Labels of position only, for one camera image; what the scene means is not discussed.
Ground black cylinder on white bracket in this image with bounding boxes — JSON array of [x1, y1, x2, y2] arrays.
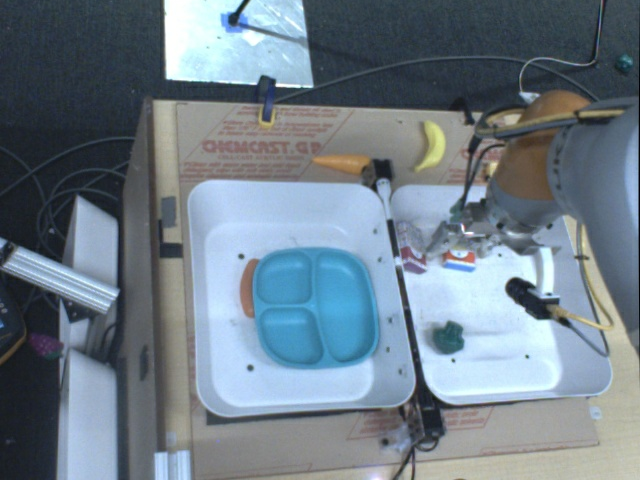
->
[[504, 245, 562, 322]]

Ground white plastic tray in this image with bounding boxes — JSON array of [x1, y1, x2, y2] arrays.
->
[[389, 183, 615, 407], [186, 178, 418, 418]]

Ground yellow banana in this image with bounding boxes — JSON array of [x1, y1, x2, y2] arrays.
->
[[412, 120, 448, 174]]

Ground black block with thin wires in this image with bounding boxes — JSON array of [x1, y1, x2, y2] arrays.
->
[[361, 158, 397, 188], [408, 401, 447, 443]]

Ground orange carrot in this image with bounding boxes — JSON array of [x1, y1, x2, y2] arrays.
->
[[311, 154, 374, 176]]

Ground brown cardboard board red print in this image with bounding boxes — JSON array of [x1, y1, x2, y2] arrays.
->
[[174, 101, 601, 470]]

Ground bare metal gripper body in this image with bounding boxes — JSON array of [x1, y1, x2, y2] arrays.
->
[[448, 199, 562, 260]]

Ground orange sausage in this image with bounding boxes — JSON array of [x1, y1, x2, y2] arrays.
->
[[239, 258, 262, 319]]

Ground green broccoli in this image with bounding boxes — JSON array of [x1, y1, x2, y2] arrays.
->
[[431, 319, 467, 355]]

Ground blue divided plate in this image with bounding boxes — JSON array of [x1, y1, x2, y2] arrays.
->
[[251, 247, 380, 371]]

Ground red white blue carton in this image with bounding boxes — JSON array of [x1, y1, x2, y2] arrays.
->
[[441, 248, 477, 274]]

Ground purple grapes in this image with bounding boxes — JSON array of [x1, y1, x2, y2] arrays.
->
[[27, 332, 66, 361]]

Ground thin black and white rod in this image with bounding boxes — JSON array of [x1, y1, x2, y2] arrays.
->
[[375, 178, 430, 410]]

